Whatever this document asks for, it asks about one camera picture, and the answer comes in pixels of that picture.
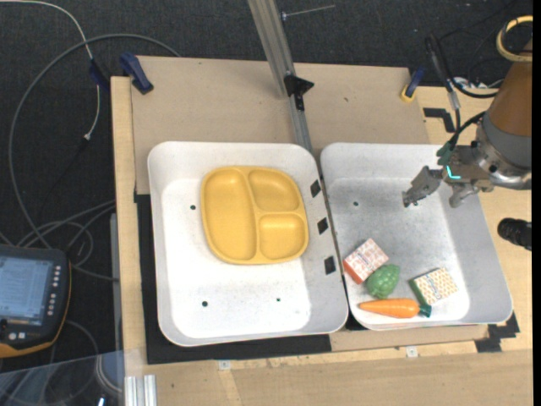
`teal light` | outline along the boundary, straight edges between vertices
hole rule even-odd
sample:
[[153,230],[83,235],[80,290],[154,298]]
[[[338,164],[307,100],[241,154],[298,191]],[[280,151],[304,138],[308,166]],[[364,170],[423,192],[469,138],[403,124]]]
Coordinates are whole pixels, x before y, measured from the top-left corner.
[[449,176],[449,178],[462,179],[462,176],[453,176],[453,173],[451,172],[451,168],[449,166],[446,166],[446,167],[447,167],[447,175]]

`white tray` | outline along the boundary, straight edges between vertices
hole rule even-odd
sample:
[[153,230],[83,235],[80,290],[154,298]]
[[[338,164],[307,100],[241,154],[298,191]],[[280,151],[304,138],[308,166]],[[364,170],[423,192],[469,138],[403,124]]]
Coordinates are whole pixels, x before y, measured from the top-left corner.
[[[298,185],[309,223],[309,245],[297,259],[261,266],[220,261],[207,246],[200,186],[218,167],[273,167]],[[173,343],[198,346],[256,338],[334,332],[347,318],[340,260],[314,158],[289,144],[169,141],[149,154],[156,253],[158,321]],[[333,258],[336,269],[329,272]]]
[[422,166],[436,168],[434,145],[336,143],[321,154],[338,250],[342,259],[372,238],[401,267],[401,280],[391,297],[415,296],[407,280],[446,267],[459,292],[435,304],[427,319],[394,319],[360,310],[374,299],[365,285],[346,275],[353,317],[374,330],[506,321],[512,302],[483,210],[476,195],[451,208],[451,188],[405,208],[402,191]]

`yellow divided plate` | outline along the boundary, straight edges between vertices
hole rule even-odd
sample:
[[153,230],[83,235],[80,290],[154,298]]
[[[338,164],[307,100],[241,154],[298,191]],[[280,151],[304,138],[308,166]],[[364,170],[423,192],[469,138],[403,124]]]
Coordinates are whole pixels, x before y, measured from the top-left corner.
[[222,167],[201,185],[205,236],[212,252],[230,263],[260,265],[299,257],[309,241],[297,185],[266,167]]

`black floor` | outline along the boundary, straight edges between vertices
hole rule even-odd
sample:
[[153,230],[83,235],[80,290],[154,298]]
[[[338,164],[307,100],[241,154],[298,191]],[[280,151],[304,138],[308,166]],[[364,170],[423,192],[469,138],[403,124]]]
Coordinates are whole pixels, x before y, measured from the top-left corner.
[[[265,59],[246,0],[41,1],[68,10],[89,38],[135,33],[165,42],[186,57]],[[495,50],[495,33],[505,21],[533,13],[533,0],[277,2],[286,13],[333,6],[287,19],[284,26],[295,62],[411,70],[422,64],[428,68],[426,85],[438,84],[424,50],[428,34],[441,38],[455,76],[497,85],[509,63]],[[0,26],[0,233],[17,244],[31,228],[15,198],[8,168],[14,115],[36,76],[81,38],[65,14],[36,5],[0,3]],[[516,34],[511,46],[520,47],[529,32]],[[118,63],[122,52],[168,55],[156,45],[126,39],[96,42],[91,51],[106,72],[115,75],[122,74]],[[96,89],[88,68],[84,48],[70,54],[45,75],[19,109],[13,133],[14,174],[38,226],[114,200],[110,98],[105,92],[96,131],[90,142],[83,139],[96,113]],[[94,249],[83,266],[104,276],[111,275],[110,213],[104,212],[90,226]],[[78,222],[85,224],[92,215]],[[77,230],[59,228],[47,240],[64,249]],[[72,261],[83,260],[89,248],[88,236],[77,241],[69,251]],[[68,318],[90,332],[101,353],[114,350],[112,283],[75,272]],[[52,352],[5,359],[2,371],[88,356],[94,349],[82,331],[66,326]]]

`black hole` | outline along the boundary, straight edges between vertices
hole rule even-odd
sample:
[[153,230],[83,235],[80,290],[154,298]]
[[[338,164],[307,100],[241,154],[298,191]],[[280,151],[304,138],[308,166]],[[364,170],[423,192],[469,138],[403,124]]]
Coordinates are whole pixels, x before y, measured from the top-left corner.
[[325,274],[329,275],[336,270],[335,258],[333,256],[325,259]]
[[310,191],[312,192],[312,197],[315,197],[321,191],[320,182],[315,180],[313,184],[310,185]]
[[318,222],[318,230],[320,231],[320,234],[322,234],[327,228],[329,228],[327,218],[323,218],[320,222]]

